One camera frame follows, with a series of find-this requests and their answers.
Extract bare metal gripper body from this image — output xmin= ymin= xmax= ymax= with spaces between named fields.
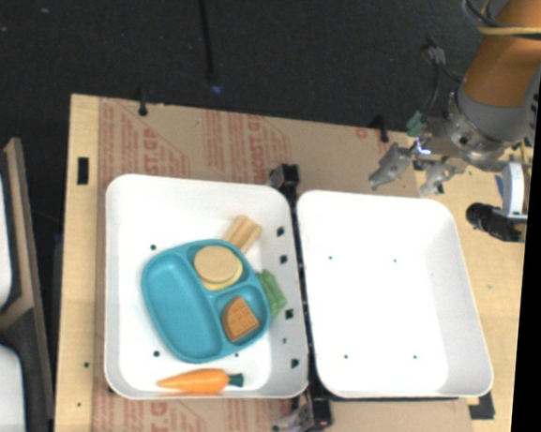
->
xmin=412 ymin=106 xmax=517 ymax=179

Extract white plastic tray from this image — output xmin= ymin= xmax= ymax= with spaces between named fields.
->
xmin=87 ymin=170 xmax=327 ymax=416
xmin=278 ymin=186 xmax=509 ymax=413

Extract thin black rod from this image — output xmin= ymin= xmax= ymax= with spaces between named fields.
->
xmin=271 ymin=187 xmax=336 ymax=397

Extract brown cardboard board red print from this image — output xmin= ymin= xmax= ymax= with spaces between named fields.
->
xmin=69 ymin=97 xmax=505 ymax=432

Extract tan bread sticks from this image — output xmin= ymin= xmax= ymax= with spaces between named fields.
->
xmin=219 ymin=213 xmax=264 ymax=257

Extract green lettuce leaf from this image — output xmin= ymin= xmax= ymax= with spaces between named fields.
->
xmin=253 ymin=269 xmax=291 ymax=320

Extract tan round biscuit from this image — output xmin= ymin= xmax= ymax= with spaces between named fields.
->
xmin=189 ymin=243 xmax=246 ymax=294

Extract brown waffle piece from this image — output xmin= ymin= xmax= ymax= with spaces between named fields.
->
xmin=219 ymin=294 xmax=263 ymax=346

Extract blue divided plate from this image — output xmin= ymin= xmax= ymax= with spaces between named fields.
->
xmin=133 ymin=232 xmax=279 ymax=371

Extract orange carrot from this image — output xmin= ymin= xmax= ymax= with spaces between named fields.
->
xmin=156 ymin=363 xmax=246 ymax=398

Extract black cylinder on white bracket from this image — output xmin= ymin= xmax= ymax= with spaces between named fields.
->
xmin=464 ymin=156 xmax=534 ymax=244

